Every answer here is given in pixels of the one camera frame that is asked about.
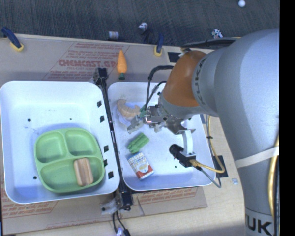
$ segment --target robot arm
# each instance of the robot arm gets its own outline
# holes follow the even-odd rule
[[[174,66],[146,123],[181,134],[195,114],[220,118],[242,182],[246,235],[273,235],[268,175],[279,133],[279,30],[262,30],[209,54],[190,51]]]

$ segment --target green divided plate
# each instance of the green divided plate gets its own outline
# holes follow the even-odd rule
[[[45,188],[56,193],[74,192],[101,182],[105,174],[103,156],[95,137],[85,129],[66,128],[43,133],[34,148],[36,166]],[[73,163],[89,160],[94,181],[79,186]]]

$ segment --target orange carrot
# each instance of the orange carrot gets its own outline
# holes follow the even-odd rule
[[[119,79],[124,80],[124,74],[127,71],[127,62],[122,50],[119,51],[117,71],[120,73]]]

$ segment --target black wire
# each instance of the black wire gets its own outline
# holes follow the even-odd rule
[[[151,84],[151,80],[152,80],[152,78],[154,76],[154,73],[157,72],[157,71],[159,71],[159,70],[169,70],[169,69],[173,69],[173,66],[172,65],[159,65],[159,66],[157,66],[157,67],[155,67],[155,68],[153,68],[151,70],[151,72],[150,72],[150,74],[149,74],[149,76],[147,78],[148,79],[148,84],[147,84],[147,100],[146,100],[146,104],[145,104],[144,110],[146,110],[147,107],[148,107],[148,102],[149,102],[149,98],[150,98],[149,97],[149,87],[150,87],[150,84]]]
[[[118,230],[117,230],[117,227],[116,227],[116,225],[115,225],[115,212],[113,213],[113,225],[114,225],[115,233],[117,233]]]
[[[148,95],[149,95],[149,86],[150,86],[150,84],[151,84],[151,80],[148,80],[148,84],[147,84],[147,100],[146,100],[146,105],[145,105],[145,107],[144,107],[144,110],[146,110],[147,109],[147,107],[148,107]]]
[[[280,156],[276,160],[274,187],[274,235],[280,235]]]
[[[123,223],[121,222],[121,220],[119,218],[118,211],[116,211],[116,215],[117,215],[117,219],[118,219],[119,223],[122,225],[123,229],[126,230],[126,228],[124,227]]]
[[[227,47],[233,44],[236,38],[218,38],[218,39],[208,39],[200,42],[187,43],[181,46],[182,48],[206,48],[206,49],[218,49],[221,47]]]
[[[166,83],[166,81],[161,81],[160,83],[157,84],[157,87],[159,87],[162,83]],[[153,95],[155,94],[155,92],[156,92],[156,90],[153,89],[150,96],[148,96],[148,94],[147,94],[148,100],[146,101],[145,110],[147,109],[148,103],[151,101],[151,99],[152,99]]]
[[[218,184],[217,182],[214,181],[213,178],[211,178],[211,176],[210,176],[208,173],[206,173],[206,172],[204,171],[204,169],[202,169],[201,167],[198,167],[198,166],[196,166],[195,168],[196,168],[197,170],[201,171],[204,175],[206,175],[206,176],[212,181],[212,183],[214,183],[218,188],[221,188],[221,187],[222,187],[222,184],[221,184],[220,179],[219,179],[219,183],[220,183],[220,184]]]

